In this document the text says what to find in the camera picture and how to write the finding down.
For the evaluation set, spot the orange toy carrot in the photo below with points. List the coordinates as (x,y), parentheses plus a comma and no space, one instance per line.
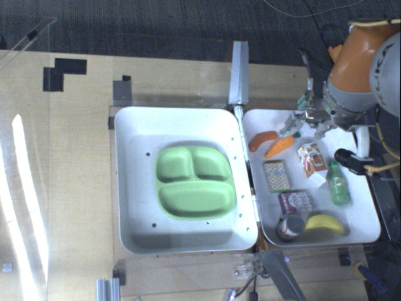
(279,146)

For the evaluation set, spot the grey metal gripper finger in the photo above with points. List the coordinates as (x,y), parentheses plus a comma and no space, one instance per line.
(293,124)
(321,132)

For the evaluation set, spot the yellow patterned carton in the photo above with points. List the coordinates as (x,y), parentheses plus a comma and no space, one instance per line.
(276,177)

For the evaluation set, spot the green divided plate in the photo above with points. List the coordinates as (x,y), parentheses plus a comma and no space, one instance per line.
(195,196)

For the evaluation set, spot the red toy sausage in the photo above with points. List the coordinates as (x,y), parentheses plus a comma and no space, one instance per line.
(262,140)

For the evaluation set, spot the black cylinder on white bracket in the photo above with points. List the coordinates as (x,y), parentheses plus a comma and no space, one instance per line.
(352,161)

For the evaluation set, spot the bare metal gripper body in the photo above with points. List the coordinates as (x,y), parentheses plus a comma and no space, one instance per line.
(318,116)

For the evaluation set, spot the orange and white carton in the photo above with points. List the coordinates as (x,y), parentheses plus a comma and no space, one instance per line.
(311,161)

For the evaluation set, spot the pale wood board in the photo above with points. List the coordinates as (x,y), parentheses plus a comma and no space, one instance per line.
(188,83)

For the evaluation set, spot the purple carton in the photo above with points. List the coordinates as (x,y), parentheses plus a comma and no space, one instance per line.
(295,202)

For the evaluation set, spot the small grey-topped can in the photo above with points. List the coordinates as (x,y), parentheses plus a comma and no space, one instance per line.
(290,227)

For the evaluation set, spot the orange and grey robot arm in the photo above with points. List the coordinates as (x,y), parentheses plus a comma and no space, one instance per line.
(354,64)

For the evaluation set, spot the white plastic tray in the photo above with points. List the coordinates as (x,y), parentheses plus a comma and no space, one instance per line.
(357,218)
(141,180)

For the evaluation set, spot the green plastic bottle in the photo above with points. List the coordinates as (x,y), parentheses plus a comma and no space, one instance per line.
(338,185)

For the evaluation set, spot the yellow banana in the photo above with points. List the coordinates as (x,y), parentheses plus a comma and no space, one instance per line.
(324,224)

